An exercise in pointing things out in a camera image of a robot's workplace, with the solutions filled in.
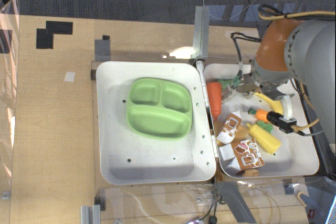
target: metal bracket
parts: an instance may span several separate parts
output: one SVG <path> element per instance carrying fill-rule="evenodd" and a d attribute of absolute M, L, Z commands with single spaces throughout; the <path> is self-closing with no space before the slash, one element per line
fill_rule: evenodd
<path fill-rule="evenodd" d="M 81 224 L 100 224 L 100 205 L 92 207 L 82 206 L 81 210 Z"/>
<path fill-rule="evenodd" d="M 195 28 L 192 59 L 205 59 L 208 57 L 209 44 L 209 7 L 196 7 Z"/>
<path fill-rule="evenodd" d="M 110 61 L 111 60 L 111 40 L 109 36 L 103 36 L 103 39 L 96 39 L 95 43 L 95 61 Z"/>
<path fill-rule="evenodd" d="M 1 192 L 1 200 L 10 200 L 10 199 L 11 199 L 11 192 L 10 191 Z"/>
<path fill-rule="evenodd" d="M 212 140 L 212 147 L 214 149 L 215 158 L 219 158 L 216 137 L 214 135 L 212 135 L 211 140 Z"/>
<path fill-rule="evenodd" d="M 215 186 L 238 223 L 257 223 L 240 194 L 236 182 L 218 182 Z"/>

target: glass panel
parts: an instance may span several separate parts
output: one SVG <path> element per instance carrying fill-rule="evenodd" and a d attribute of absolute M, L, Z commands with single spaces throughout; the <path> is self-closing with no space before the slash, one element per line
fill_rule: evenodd
<path fill-rule="evenodd" d="M 261 20 L 258 6 L 267 4 L 284 13 L 298 13 L 319 10 L 315 3 L 291 0 L 203 0 L 210 10 L 210 25 L 257 28 L 263 37 L 270 21 Z"/>
<path fill-rule="evenodd" d="M 240 223 L 326 223 L 334 219 L 336 183 L 326 177 L 244 180 L 111 187 L 98 194 L 102 223 L 196 224 L 214 215 L 218 223 L 238 223 L 236 217 Z"/>
<path fill-rule="evenodd" d="M 15 135 L 19 0 L 0 3 L 0 222 L 9 223 Z"/>

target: yellow cable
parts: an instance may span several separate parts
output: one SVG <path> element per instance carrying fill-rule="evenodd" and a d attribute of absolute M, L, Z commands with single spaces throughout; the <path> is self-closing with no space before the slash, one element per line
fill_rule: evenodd
<path fill-rule="evenodd" d="M 269 202 L 269 205 L 270 205 L 270 207 L 269 207 L 269 209 L 270 209 L 270 215 L 269 215 L 269 219 L 268 219 L 268 224 L 271 224 L 271 221 L 272 221 L 272 216 L 273 216 L 273 204 L 272 204 L 272 202 L 271 202 L 271 200 L 276 204 L 276 207 L 277 207 L 277 209 L 278 209 L 278 212 L 279 212 L 279 222 L 278 222 L 278 224 L 280 224 L 281 223 L 281 210 L 280 210 L 280 206 L 279 206 L 279 204 L 277 203 L 277 201 L 272 197 L 272 196 L 270 196 L 265 190 L 262 190 L 262 189 L 260 189 L 260 188 L 258 188 L 257 187 L 257 189 L 258 190 L 260 190 L 262 193 L 263 193 L 263 195 L 268 199 L 268 202 Z"/>
<path fill-rule="evenodd" d="M 259 12 L 259 18 L 263 20 L 281 20 L 281 19 L 293 19 L 297 17 L 305 17 L 311 15 L 327 15 L 327 16 L 336 16 L 335 12 L 325 12 L 320 10 L 315 10 L 313 12 L 300 12 L 300 13 L 292 13 L 287 15 L 276 15 L 276 16 L 265 16 L 261 12 Z"/>
<path fill-rule="evenodd" d="M 300 83 L 300 91 L 301 91 L 301 93 L 302 93 L 302 95 L 303 95 L 303 98 L 304 98 L 304 100 L 306 101 L 307 105 L 310 106 L 310 108 L 314 110 L 314 106 L 313 106 L 313 104 L 310 102 L 310 100 L 308 99 L 307 93 L 306 93 L 306 91 L 305 91 L 305 89 L 304 89 L 302 83 Z"/>
<path fill-rule="evenodd" d="M 293 129 L 294 132 L 299 132 L 302 131 L 304 129 L 307 128 L 311 128 L 312 126 L 314 126 L 315 124 L 317 124 L 319 122 L 319 119 L 314 120 L 313 122 L 307 124 L 306 126 L 297 126 L 297 125 L 292 125 L 291 128 Z"/>

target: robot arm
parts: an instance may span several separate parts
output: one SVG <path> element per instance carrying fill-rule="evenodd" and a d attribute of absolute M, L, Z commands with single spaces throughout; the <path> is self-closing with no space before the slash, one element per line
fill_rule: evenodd
<path fill-rule="evenodd" d="M 305 84 L 329 143 L 335 143 L 335 22 L 273 21 L 254 59 L 252 78 L 264 93 L 291 78 Z"/>

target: wooden table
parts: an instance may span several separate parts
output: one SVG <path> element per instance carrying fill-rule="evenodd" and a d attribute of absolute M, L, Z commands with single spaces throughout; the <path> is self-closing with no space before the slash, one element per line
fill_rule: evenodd
<path fill-rule="evenodd" d="M 53 49 L 36 49 L 36 29 L 46 28 L 47 20 L 73 22 L 73 34 L 54 35 Z M 253 29 L 246 30 L 256 34 Z M 162 52 L 192 46 L 193 31 L 193 25 L 20 17 L 10 224 L 80 223 L 80 207 L 93 204 L 96 168 L 90 70 L 95 39 L 110 36 L 114 57 L 145 57 L 148 53 L 160 57 Z M 229 39 L 231 31 L 232 28 L 210 27 L 210 55 L 236 59 Z M 246 59 L 252 58 L 257 49 L 257 45 L 244 42 L 241 47 Z M 73 82 L 65 81 L 67 72 L 75 72 Z M 171 188 L 170 199 L 174 201 L 179 186 Z M 146 200 L 149 205 L 155 195 L 160 194 L 139 194 L 138 201 L 146 207 Z M 304 208 L 293 197 L 277 194 L 276 198 L 280 200 L 279 211 L 273 210 L 272 221 L 278 221 L 281 213 L 282 221 L 297 219 L 296 223 L 307 223 Z M 125 199 L 128 197 L 114 197 L 114 202 L 125 204 Z M 139 211 L 138 202 L 130 200 L 129 204 L 133 206 L 129 212 Z M 144 215 L 126 218 L 124 223 L 173 223 L 164 213 L 160 216 L 155 208 L 153 211 L 155 219 Z M 263 209 L 255 207 L 252 212 L 256 219 L 259 213 L 271 214 L 266 202 Z M 190 218 L 195 212 L 183 215 Z M 183 219 L 179 216 L 176 223 L 185 223 Z M 218 208 L 218 219 L 218 223 L 235 223 L 227 206 Z"/>

